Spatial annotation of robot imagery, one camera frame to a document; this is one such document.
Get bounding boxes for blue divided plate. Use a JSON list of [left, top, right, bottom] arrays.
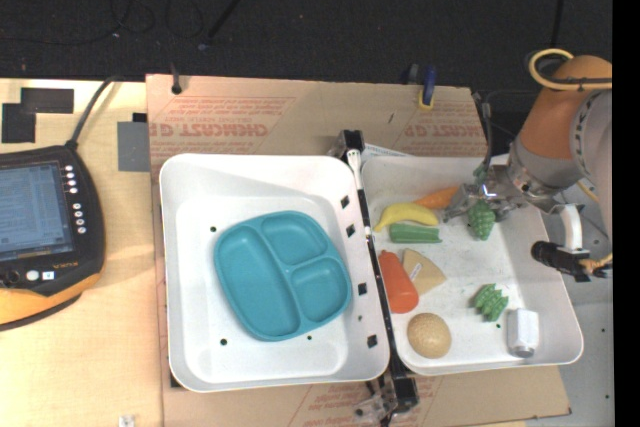
[[213, 210, 353, 343]]

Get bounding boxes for white small can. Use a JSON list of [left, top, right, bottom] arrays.
[[506, 307, 541, 359]]

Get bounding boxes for white plastic tray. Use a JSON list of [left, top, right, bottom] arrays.
[[158, 152, 392, 394], [359, 154, 585, 377]]

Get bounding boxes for beige pizza slice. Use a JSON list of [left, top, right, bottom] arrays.
[[401, 247, 448, 296]]

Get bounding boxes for brown cardboard board red print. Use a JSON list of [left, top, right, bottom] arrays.
[[144, 73, 573, 427]]

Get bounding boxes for orange carrot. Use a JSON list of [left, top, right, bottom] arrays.
[[412, 185, 461, 210]]

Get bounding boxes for thin black and white rod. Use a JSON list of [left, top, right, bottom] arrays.
[[346, 148, 402, 382]]

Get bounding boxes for black block with thin wires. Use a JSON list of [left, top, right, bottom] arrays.
[[338, 129, 365, 162], [383, 375, 420, 415]]

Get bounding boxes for green grapes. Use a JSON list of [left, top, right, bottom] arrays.
[[466, 199, 497, 242]]

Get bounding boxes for green pea pods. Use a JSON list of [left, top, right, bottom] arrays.
[[473, 283, 510, 323]]

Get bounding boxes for tan round bread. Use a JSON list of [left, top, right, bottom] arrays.
[[406, 312, 453, 360]]

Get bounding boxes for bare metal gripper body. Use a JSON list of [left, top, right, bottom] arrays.
[[460, 164, 557, 216]]

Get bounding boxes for yellow banana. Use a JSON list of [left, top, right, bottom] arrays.
[[373, 202, 440, 234]]

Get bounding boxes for black cylinder on white bracket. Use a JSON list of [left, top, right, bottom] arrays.
[[530, 203, 609, 284]]

